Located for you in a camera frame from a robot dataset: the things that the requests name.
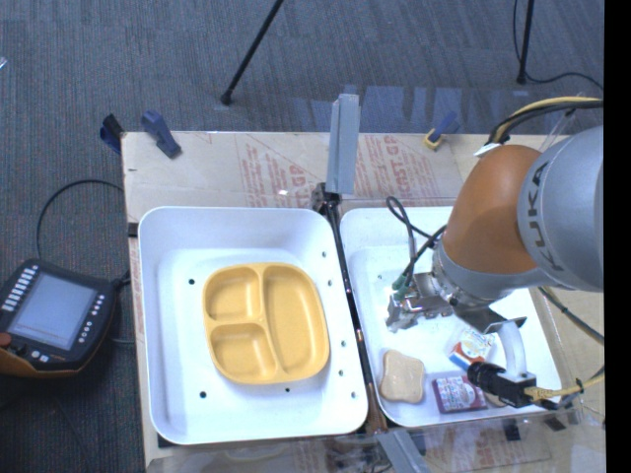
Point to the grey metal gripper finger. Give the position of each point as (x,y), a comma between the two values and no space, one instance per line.
(434,308)
(398,316)

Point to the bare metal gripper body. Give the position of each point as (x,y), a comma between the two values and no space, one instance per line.
(430,286)

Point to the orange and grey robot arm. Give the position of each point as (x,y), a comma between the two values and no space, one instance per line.
(498,215)

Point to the white red blue small carton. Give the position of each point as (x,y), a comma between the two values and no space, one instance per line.
(468,347)

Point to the white plastic tray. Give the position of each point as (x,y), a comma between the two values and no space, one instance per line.
(374,264)
(177,323)

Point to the tan toy bread slice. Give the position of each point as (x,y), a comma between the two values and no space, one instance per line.
(401,376)

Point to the dark red small packet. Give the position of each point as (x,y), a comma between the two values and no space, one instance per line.
(458,393)

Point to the yellow divided plate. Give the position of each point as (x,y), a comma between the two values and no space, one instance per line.
(291,313)

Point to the brown cardboard board red print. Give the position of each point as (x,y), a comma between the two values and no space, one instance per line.
(222,165)

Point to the black tripod leg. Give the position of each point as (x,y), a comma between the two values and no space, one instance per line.
(259,37)
(526,32)

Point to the black cylinder on white bracket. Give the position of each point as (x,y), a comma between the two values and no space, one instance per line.
(500,382)

